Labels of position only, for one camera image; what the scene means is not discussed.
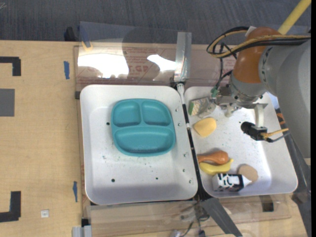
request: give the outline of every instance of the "blue tape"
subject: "blue tape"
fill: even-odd
[[[75,194],[75,201],[77,203],[78,202],[78,188],[77,188],[77,182],[76,181],[74,181],[73,191],[74,191],[74,194]]]
[[[65,72],[65,77],[66,79],[70,79],[69,77],[69,62],[68,61],[64,61],[64,72]]]

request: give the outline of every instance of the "wooden surface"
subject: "wooden surface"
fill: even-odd
[[[22,61],[21,77],[12,77],[10,64],[0,64],[0,88],[15,89],[15,116],[0,117],[0,212],[9,210],[11,191],[22,193],[19,221],[0,223],[0,236],[64,237],[71,236],[72,227],[80,225],[75,45],[74,42],[0,41],[0,56],[19,56]],[[196,50],[204,52],[205,47],[198,46]],[[70,79],[65,78],[64,61],[70,63]],[[78,186],[77,202],[74,181]],[[296,204],[289,196],[286,199],[286,217],[252,223],[241,220],[237,227],[245,237],[306,236]],[[41,218],[40,211],[44,209],[49,209],[48,218]],[[252,212],[241,209],[240,213]],[[208,236],[223,235],[217,226],[205,227],[205,231]],[[169,234],[170,231],[129,236],[169,237]],[[187,236],[196,234],[197,229],[192,229]]]

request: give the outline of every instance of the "gray square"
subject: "gray square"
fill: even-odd
[[[14,117],[14,89],[0,89],[0,117]]]

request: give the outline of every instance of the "white square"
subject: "white square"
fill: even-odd
[[[47,210],[40,211],[40,216],[42,218],[48,218],[49,217],[49,210],[47,209]]]

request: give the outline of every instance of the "round brown object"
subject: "round brown object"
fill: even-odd
[[[253,183],[258,180],[258,172],[254,167],[244,164],[239,167],[237,174],[243,175]]]

